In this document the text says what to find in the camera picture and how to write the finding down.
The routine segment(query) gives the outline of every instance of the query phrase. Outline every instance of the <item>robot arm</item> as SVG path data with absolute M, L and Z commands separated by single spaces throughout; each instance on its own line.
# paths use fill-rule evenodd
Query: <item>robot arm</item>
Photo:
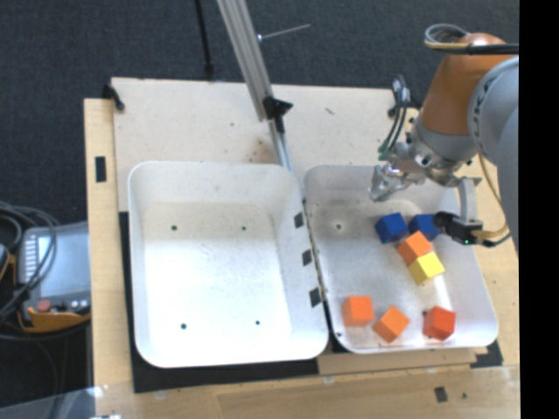
M 447 54 L 405 141 L 393 141 L 383 151 L 385 163 L 375 166 L 370 197 L 381 202 L 427 178 L 458 187 L 460 216 L 439 213 L 438 227 L 463 244 L 489 246 L 475 219 L 473 184 L 480 179 L 454 174 L 479 154 L 497 167 L 503 210 L 518 250 L 518 45 L 446 24 L 430 27 L 425 42 Z

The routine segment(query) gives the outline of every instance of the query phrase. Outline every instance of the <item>cube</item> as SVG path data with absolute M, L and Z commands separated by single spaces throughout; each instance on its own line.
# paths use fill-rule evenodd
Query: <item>cube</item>
M 440 232 L 433 222 L 434 218 L 433 214 L 417 214 L 408 223 L 408 230 L 411 234 L 421 231 L 427 240 L 432 241 Z
M 399 212 L 382 216 L 375 229 L 383 244 L 396 242 L 408 234 L 408 226 Z
M 390 306 L 384 315 L 373 325 L 372 329 L 390 343 L 399 337 L 409 324 L 410 319 L 408 317 L 397 307 Z
M 445 271 L 445 267 L 438 259 L 437 253 L 430 251 L 420 256 L 408 265 L 411 276 L 418 285 L 421 285 L 429 279 L 435 278 Z
M 411 236 L 405 238 L 396 251 L 404 259 L 407 265 L 410 265 L 417 258 L 429 253 L 433 250 L 431 242 L 427 240 L 421 231 L 416 231 Z
M 456 313 L 434 306 L 424 317 L 423 334 L 437 340 L 446 340 L 454 333 Z
M 375 319 L 373 300 L 369 296 L 352 295 L 342 304 L 343 324 L 349 327 L 364 327 Z

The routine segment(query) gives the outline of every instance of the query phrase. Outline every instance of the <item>yellow cube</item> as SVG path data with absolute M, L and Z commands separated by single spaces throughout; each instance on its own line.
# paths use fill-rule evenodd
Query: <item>yellow cube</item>
M 434 251 L 417 258 L 408 265 L 408 269 L 418 285 L 423 284 L 425 281 L 434 278 L 445 271 L 445 267 L 438 259 L 437 253 Z

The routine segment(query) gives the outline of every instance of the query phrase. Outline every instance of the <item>empty white tray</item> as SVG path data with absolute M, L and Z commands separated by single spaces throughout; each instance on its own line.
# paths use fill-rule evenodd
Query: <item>empty white tray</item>
M 313 233 L 333 332 L 349 351 L 371 354 L 441 347 L 484 347 L 497 337 L 498 324 L 473 246 L 438 235 L 433 250 L 445 272 L 417 285 L 394 243 L 383 244 L 375 223 L 400 212 L 408 223 L 416 214 L 459 214 L 454 189 L 434 182 L 412 185 L 388 201 L 369 198 L 373 168 L 319 166 L 305 177 L 309 227 Z M 349 295 L 368 295 L 378 320 L 394 305 L 410 324 L 391 343 L 370 327 L 345 327 L 342 303 Z M 456 313 L 454 334 L 447 340 L 423 335 L 423 313 L 433 306 Z
M 135 342 L 147 362 L 200 367 L 322 352 L 328 327 L 290 172 L 146 161 L 130 173 L 128 203 Z

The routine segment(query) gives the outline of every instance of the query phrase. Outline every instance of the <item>black floor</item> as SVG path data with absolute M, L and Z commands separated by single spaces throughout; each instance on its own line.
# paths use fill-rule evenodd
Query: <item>black floor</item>
M 262 44 L 275 84 L 388 88 L 402 73 L 420 101 L 441 59 L 423 45 L 428 26 L 520 36 L 520 0 L 246 1 L 260 34 L 311 24 Z M 242 81 L 216 1 L 201 2 L 213 77 Z M 86 220 L 83 99 L 101 97 L 111 77 L 203 79 L 195 8 L 195 0 L 0 0 L 0 201 L 61 223 Z M 83 331 L 43 345 L 0 340 L 0 407 L 86 387 L 86 344 Z

